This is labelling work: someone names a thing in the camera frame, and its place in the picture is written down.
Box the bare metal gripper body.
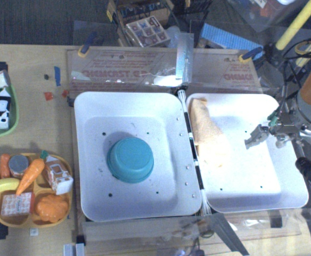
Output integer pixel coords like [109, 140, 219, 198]
[268, 113, 311, 145]

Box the white plastic tray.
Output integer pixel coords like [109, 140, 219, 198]
[73, 91, 203, 222]
[185, 93, 309, 214]

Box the teal bowl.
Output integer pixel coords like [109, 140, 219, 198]
[107, 137, 155, 185]

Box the brown cardboard board red print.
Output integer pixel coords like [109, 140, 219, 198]
[66, 46, 307, 248]

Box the orange and white carton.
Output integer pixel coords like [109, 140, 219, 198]
[42, 155, 75, 196]

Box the orange carrot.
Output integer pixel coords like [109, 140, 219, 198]
[15, 150, 50, 196]

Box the yellow divided plate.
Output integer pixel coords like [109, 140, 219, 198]
[0, 153, 74, 229]

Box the small can grey lid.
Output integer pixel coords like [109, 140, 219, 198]
[8, 154, 30, 179]

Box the green plate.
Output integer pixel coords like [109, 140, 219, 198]
[0, 83, 20, 140]

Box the orange and white box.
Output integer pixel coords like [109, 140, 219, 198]
[0, 191, 36, 218]

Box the orange sausage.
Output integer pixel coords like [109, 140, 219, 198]
[0, 153, 12, 179]

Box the black and white carton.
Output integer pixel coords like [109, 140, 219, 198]
[0, 87, 12, 131]

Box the yellow banana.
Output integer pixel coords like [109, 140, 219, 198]
[0, 177, 21, 198]

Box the black cylinder on white bracket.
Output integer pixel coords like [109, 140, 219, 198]
[294, 156, 311, 189]

